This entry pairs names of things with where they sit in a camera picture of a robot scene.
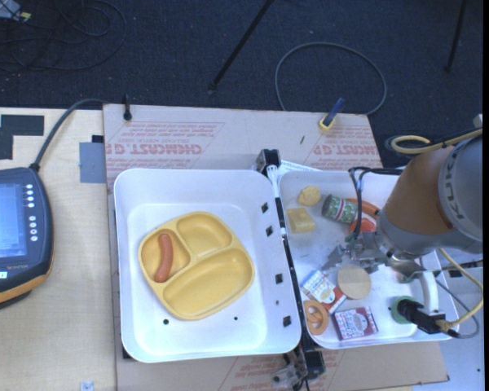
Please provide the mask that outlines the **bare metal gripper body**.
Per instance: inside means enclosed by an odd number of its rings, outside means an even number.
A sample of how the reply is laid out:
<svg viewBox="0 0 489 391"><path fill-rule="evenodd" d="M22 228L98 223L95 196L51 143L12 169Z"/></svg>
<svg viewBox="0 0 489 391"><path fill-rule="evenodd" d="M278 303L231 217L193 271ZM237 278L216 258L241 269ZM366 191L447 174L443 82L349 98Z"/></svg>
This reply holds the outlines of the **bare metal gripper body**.
<svg viewBox="0 0 489 391"><path fill-rule="evenodd" d="M420 276L425 268L418 258L396 248L384 235L377 231L355 232L347 236L347 250L350 259L376 258L381 266L386 266L400 274L404 282L410 282Z"/></svg>

